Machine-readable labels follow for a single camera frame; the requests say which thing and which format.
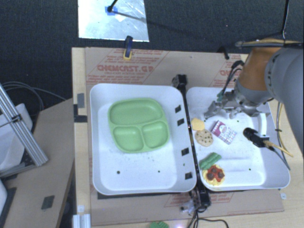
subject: black clip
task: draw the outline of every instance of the black clip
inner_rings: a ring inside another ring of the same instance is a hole
[[[132,43],[133,43],[133,37],[127,36],[127,38],[124,41],[124,52],[123,52],[123,58],[125,60],[130,60],[132,57]]]
[[[224,56],[225,56],[226,60],[229,60],[229,58],[230,58],[229,55],[228,55],[228,53],[227,53],[227,51],[226,51],[226,48],[224,46],[221,46],[218,49],[217,53],[224,53]]]
[[[245,128],[243,131],[243,135],[257,147],[266,147],[264,141],[269,140],[268,137],[260,137],[257,135],[257,130],[254,130],[252,128]]]
[[[20,114],[18,114],[18,115],[16,115],[16,116],[12,117],[10,122],[7,122],[7,123],[5,123],[5,124],[2,124],[2,125],[0,125],[0,127],[4,127],[5,125],[10,124],[10,123],[20,122],[21,120],[22,120],[22,117],[21,117]]]

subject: wire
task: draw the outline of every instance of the wire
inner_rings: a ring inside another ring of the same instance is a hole
[[[285,154],[288,154],[289,156],[293,157],[293,155],[291,153],[289,153],[287,150],[285,150],[284,148],[274,144],[273,142],[270,142],[269,140],[264,140],[263,143],[268,146],[268,147],[275,147],[281,151],[283,151]]]
[[[263,104],[266,104],[266,102],[270,102],[270,101],[273,101],[273,100],[274,100],[274,98],[270,98],[270,99],[266,100]]]
[[[274,39],[265,38],[262,40],[253,41],[238,41],[235,43],[236,47],[302,47],[303,43],[295,40],[285,40],[285,39]]]
[[[192,226],[193,228],[198,228],[198,227],[199,227],[199,221],[200,221],[200,220],[204,220],[204,221],[208,221],[208,222],[223,222],[223,223],[225,224],[226,228],[229,228],[228,223],[227,223],[225,220],[223,220],[223,219],[207,219],[207,218],[200,218],[198,213],[199,213],[198,210],[196,210],[196,211],[194,212],[193,217],[192,217],[192,219],[191,219],[189,225],[187,226],[187,228],[191,228],[192,224],[193,224],[193,226]]]
[[[289,12],[289,0],[285,0],[285,11],[284,11],[283,25],[282,25],[282,36],[284,40],[285,40],[285,29],[286,29],[288,12]]]
[[[281,116],[281,111],[282,111],[282,104],[280,103],[280,102],[278,102],[278,104],[277,104],[277,111],[276,111],[276,136],[277,136],[277,140],[278,140],[278,142],[279,142],[279,146],[280,147],[283,147],[285,150],[287,150],[286,149],[286,147],[283,145],[283,143],[282,143],[282,139],[281,139],[281,135],[280,135],[280,132],[281,132],[281,130],[280,130],[280,116]],[[285,162],[285,165],[287,166],[287,168],[290,170],[290,166],[289,166],[289,164],[288,164],[288,162],[287,162],[287,160],[286,160],[286,157],[285,157],[285,155],[284,155],[284,152],[283,151],[281,151],[281,154],[282,154],[282,158],[283,158],[283,160],[284,160],[284,162]]]
[[[223,87],[223,89],[218,93],[218,101],[221,101],[222,98],[223,98],[223,95],[226,91],[226,88],[229,84],[229,82],[232,80],[233,76],[235,75],[235,73],[239,70],[242,70],[241,68],[237,68],[235,69],[237,66],[243,66],[244,65],[244,62],[242,60],[238,60],[238,61],[235,61],[234,64],[231,66],[231,71],[229,72],[229,75],[227,77],[227,81],[225,83],[225,86]]]
[[[197,209],[197,212],[201,214],[201,213],[204,213],[204,212],[207,210],[207,207],[205,207],[203,210],[200,210],[200,209],[201,209],[201,208],[198,208],[198,209]]]
[[[44,109],[44,102],[42,100],[42,98],[40,97],[40,95],[37,93],[37,91],[41,91],[41,92],[44,92],[44,93],[47,93],[49,95],[52,95],[54,97],[57,97],[63,101],[65,101],[66,99],[57,95],[57,94],[54,94],[48,90],[44,90],[44,89],[40,89],[40,88],[36,88],[36,87],[31,87],[25,83],[22,83],[22,82],[18,82],[18,81],[10,81],[10,82],[6,82],[6,83],[3,83],[3,88],[6,90],[6,91],[10,91],[10,90],[16,90],[16,89],[27,89],[29,91],[31,91],[38,99],[38,103],[39,103],[39,110],[38,112],[35,114],[35,115],[31,115],[31,117],[35,117],[39,114],[40,111],[42,111]]]
[[[57,94],[55,94],[55,93],[52,93],[52,92],[50,92],[50,91],[48,91],[48,90],[44,90],[44,89],[40,89],[40,88],[36,88],[36,87],[33,87],[33,89],[38,90],[38,91],[41,91],[41,92],[48,93],[48,94],[53,95],[53,96],[55,96],[55,97],[57,97],[57,98],[59,98],[59,99],[61,99],[61,100],[63,100],[63,101],[66,101],[66,100],[67,100],[67,99],[65,99],[65,98],[63,98],[63,97],[61,97],[61,96],[59,96],[59,95],[57,95]]]
[[[284,163],[285,166],[288,168],[288,170],[290,170],[290,166],[288,165],[287,160],[285,159],[285,156],[282,157],[282,156],[276,151],[276,149],[275,149],[274,147],[269,147],[269,149],[270,149],[271,151],[273,151],[274,153],[276,153],[276,155],[283,161],[283,163]]]

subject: beige table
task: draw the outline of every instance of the beige table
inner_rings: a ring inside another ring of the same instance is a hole
[[[204,56],[208,55],[208,60],[204,61]],[[201,60],[202,67],[195,68],[200,72],[195,72],[192,76],[192,80],[200,80],[204,78],[208,80],[205,74],[206,70],[210,69],[213,62],[210,58],[212,55],[204,53],[193,53],[183,54],[174,52],[170,54],[170,61],[185,61],[190,58],[196,58]],[[214,64],[217,64],[219,55],[214,54]],[[77,105],[81,99],[81,107],[78,108],[78,115],[87,115],[86,105],[86,51],[84,48],[73,48],[72,49],[72,63],[73,63],[73,99],[74,104]],[[165,75],[175,76],[177,69],[181,67],[175,67],[172,69],[164,70],[161,77],[158,78],[158,84],[162,84],[162,80],[167,80]],[[150,77],[146,82],[151,83],[152,78]],[[276,102],[270,103],[273,115],[276,114]],[[221,217],[225,219],[231,228],[269,228],[269,227],[302,227],[304,223],[304,174],[303,174],[303,157],[296,144],[296,141],[291,132],[290,126],[286,119],[285,113],[282,114],[281,129],[283,129],[282,137],[288,150],[294,155],[294,158],[287,157],[290,164],[291,181],[288,187],[281,190],[281,193],[286,195],[286,199],[283,200],[285,208],[284,212],[277,213],[265,213],[265,214],[251,214],[242,216],[227,216]],[[76,163],[76,201],[78,205],[78,215],[90,214],[91,213],[91,202],[90,202],[90,182],[89,182],[89,153],[88,153],[88,125],[87,123],[75,123],[75,163]],[[186,227],[189,220],[174,220],[167,221],[166,223],[170,227]],[[223,227],[204,221],[200,221],[199,227]],[[115,226],[102,226],[102,227],[118,227],[118,228],[147,228],[149,223],[136,223],[136,224],[125,224]]]
[[[4,182],[16,188],[4,228],[58,228],[74,173],[72,99],[39,114],[34,137],[49,158]],[[53,202],[42,209],[45,198]]]

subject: green plate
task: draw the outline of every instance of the green plate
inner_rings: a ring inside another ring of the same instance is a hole
[[[162,106],[150,98],[115,102],[108,111],[111,135],[126,153],[159,149],[169,140],[169,127]]]

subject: purple box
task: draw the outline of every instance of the purple box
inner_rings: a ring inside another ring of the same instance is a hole
[[[224,123],[221,121],[217,121],[211,132],[219,137],[222,141],[224,141],[226,144],[231,144],[232,140],[236,136],[236,132],[233,131],[231,128],[227,127]]]

